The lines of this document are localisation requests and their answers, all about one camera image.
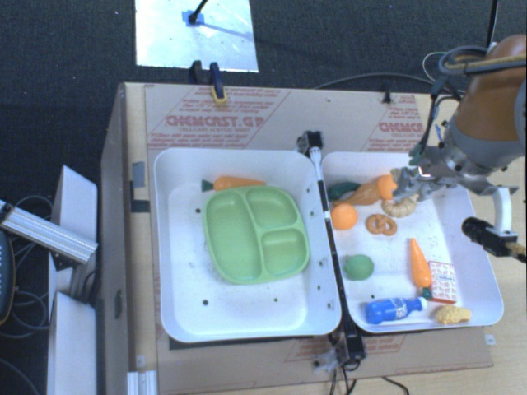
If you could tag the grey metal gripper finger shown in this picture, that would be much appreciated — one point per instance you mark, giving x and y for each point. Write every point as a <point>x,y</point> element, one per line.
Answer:
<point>400,175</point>
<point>405,196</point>

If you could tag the thin black and white rod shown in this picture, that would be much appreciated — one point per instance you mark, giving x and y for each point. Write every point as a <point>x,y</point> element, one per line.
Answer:
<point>329,224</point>

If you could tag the red and white carton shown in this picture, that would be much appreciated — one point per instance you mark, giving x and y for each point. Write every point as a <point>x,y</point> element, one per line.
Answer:
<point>444,282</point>

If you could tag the brown cardboard board red print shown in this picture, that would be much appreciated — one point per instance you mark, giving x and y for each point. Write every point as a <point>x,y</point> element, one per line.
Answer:
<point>255,117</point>

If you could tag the black cylinder on white bracket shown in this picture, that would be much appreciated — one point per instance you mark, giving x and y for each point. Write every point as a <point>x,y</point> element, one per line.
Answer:
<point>490,232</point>

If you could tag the green lime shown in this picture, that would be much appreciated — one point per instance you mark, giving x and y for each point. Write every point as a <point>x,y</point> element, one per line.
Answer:
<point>359,267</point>

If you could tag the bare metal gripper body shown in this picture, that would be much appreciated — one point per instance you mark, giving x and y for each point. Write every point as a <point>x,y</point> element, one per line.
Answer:
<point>440,175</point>

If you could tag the tan croissant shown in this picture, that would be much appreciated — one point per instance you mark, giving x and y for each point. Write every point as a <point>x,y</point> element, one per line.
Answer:
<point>395,209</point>

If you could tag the white plastic tray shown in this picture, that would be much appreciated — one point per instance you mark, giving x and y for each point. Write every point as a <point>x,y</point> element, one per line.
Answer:
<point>395,257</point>
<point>193,303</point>

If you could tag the orange ball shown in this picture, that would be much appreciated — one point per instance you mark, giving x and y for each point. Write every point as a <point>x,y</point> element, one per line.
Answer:
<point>344,217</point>

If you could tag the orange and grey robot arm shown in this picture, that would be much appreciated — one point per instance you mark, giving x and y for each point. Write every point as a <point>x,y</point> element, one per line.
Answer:
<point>488,109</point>

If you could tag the blue bottle with white cap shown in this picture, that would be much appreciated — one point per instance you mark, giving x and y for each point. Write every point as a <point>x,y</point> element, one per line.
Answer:
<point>387,311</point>

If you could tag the yellow chicken nugget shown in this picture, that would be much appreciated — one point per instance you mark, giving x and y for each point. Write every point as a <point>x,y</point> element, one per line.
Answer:
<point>453,315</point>

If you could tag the orange carrot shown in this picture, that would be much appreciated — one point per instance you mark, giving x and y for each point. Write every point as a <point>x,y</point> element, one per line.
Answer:
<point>420,266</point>
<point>239,182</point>

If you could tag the orange toy piece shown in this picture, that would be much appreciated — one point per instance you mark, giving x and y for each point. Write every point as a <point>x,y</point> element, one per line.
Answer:
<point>386,187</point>

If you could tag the brown pretzel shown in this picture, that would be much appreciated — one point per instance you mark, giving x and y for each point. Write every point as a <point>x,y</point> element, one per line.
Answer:
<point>381,224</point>

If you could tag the green divided plate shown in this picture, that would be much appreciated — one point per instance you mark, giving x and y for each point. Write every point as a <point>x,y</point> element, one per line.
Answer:
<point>255,237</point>

